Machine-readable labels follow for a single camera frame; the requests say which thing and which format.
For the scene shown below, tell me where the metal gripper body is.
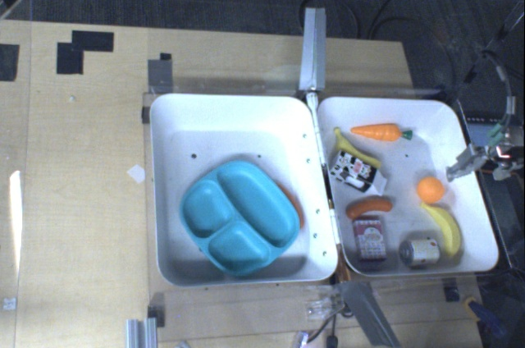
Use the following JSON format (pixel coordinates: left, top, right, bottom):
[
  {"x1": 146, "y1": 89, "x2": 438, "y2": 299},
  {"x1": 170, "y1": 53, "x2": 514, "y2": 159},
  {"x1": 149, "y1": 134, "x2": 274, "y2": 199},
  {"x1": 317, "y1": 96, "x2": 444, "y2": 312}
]
[{"x1": 473, "y1": 131, "x2": 525, "y2": 169}]

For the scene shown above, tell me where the orange ball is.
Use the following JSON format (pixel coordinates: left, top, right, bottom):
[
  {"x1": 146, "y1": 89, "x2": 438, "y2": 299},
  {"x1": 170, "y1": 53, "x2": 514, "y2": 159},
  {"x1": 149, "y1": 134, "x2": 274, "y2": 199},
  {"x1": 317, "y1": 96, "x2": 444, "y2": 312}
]
[{"x1": 416, "y1": 176, "x2": 446, "y2": 205}]

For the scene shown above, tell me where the white plastic tray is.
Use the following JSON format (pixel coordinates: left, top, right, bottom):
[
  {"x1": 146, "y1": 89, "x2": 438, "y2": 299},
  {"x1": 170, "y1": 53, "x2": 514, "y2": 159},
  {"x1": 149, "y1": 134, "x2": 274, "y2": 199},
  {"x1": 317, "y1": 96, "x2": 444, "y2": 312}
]
[
  {"x1": 148, "y1": 92, "x2": 340, "y2": 288},
  {"x1": 317, "y1": 96, "x2": 500, "y2": 278}
]

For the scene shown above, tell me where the large yellow banana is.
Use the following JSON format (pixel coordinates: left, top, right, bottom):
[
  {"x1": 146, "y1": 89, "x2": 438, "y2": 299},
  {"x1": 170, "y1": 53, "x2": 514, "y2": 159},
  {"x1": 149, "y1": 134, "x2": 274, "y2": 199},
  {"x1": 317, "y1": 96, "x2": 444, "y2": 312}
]
[{"x1": 419, "y1": 201, "x2": 463, "y2": 259}]

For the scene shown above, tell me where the orange carrot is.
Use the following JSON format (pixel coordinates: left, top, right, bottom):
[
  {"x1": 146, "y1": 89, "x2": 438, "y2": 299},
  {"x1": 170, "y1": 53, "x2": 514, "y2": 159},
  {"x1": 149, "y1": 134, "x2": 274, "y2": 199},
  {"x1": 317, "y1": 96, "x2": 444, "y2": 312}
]
[{"x1": 349, "y1": 122, "x2": 413, "y2": 144}]

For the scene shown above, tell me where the small silver can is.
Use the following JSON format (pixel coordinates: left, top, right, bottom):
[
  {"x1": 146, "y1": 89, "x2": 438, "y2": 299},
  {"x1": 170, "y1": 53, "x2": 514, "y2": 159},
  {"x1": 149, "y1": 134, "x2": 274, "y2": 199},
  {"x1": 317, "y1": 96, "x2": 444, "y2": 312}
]
[{"x1": 398, "y1": 237, "x2": 441, "y2": 269}]

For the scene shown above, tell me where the orange sausage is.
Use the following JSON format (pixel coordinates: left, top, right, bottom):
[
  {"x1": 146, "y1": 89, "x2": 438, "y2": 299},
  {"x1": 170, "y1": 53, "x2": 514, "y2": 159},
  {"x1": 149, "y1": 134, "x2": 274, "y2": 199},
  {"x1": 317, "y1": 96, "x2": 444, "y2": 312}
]
[{"x1": 345, "y1": 195, "x2": 395, "y2": 222}]

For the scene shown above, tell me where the black and white carton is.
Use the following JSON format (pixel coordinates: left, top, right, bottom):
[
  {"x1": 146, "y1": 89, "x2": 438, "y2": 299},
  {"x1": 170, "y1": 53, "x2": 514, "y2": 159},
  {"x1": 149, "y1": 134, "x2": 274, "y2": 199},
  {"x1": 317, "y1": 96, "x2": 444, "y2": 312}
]
[{"x1": 328, "y1": 149, "x2": 388, "y2": 195}]

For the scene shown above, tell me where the small yellow banana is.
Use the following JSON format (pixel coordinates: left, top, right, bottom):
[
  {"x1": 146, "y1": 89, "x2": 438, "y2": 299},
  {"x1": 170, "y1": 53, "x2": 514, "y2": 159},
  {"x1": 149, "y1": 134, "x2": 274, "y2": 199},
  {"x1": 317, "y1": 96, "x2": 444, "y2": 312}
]
[{"x1": 332, "y1": 126, "x2": 383, "y2": 171}]

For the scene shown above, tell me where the red packet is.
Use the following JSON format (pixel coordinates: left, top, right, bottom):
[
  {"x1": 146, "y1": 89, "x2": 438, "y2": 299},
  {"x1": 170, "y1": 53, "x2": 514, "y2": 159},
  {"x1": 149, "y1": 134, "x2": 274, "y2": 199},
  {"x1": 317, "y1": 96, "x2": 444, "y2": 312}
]
[{"x1": 352, "y1": 215, "x2": 388, "y2": 263}]

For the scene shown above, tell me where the blue divided plate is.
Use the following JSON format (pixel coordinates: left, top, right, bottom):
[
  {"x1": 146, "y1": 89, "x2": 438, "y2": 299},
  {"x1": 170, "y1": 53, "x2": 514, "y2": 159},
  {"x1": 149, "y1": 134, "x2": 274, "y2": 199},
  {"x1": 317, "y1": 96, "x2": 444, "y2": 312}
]
[{"x1": 179, "y1": 159, "x2": 302, "y2": 279}]

